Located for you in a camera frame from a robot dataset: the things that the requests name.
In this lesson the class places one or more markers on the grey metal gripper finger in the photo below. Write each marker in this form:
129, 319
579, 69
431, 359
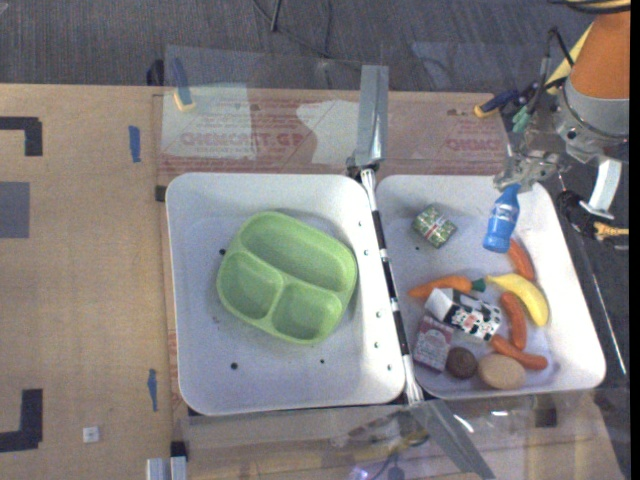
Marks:
506, 179
534, 175

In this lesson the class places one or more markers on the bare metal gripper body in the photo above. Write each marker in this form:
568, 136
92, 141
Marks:
582, 143

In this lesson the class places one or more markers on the blue plastic bottle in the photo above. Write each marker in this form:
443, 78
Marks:
501, 223

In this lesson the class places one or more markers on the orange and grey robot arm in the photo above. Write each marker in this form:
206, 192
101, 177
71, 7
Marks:
602, 63

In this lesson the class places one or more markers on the orange sausage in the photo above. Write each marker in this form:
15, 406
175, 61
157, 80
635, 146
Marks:
516, 320
520, 354
521, 260

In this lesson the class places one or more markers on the green and red small carton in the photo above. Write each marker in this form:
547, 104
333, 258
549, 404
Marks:
434, 226

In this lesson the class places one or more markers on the brown cardboard board red print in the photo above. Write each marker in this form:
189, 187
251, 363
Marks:
430, 138

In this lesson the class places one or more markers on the yellow banana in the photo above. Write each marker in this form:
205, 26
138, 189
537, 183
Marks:
530, 293

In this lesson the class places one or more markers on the orange carrot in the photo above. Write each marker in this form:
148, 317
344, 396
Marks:
442, 284

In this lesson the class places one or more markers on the cow print milk carton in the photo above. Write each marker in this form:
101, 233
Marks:
470, 318

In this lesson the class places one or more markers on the white plastic tray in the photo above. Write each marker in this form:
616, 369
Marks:
560, 318
280, 378

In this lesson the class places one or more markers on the pink small carton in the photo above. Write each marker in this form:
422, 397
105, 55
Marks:
432, 344

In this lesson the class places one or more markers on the brown round biscuit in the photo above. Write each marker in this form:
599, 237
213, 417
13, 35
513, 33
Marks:
461, 363

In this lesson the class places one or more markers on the beige round bread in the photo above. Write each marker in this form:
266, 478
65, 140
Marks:
501, 371

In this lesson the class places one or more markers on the green divided plate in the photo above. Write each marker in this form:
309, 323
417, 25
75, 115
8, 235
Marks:
292, 253

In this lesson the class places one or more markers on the black cylinder on white bracket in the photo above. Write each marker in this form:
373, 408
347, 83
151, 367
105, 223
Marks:
602, 188

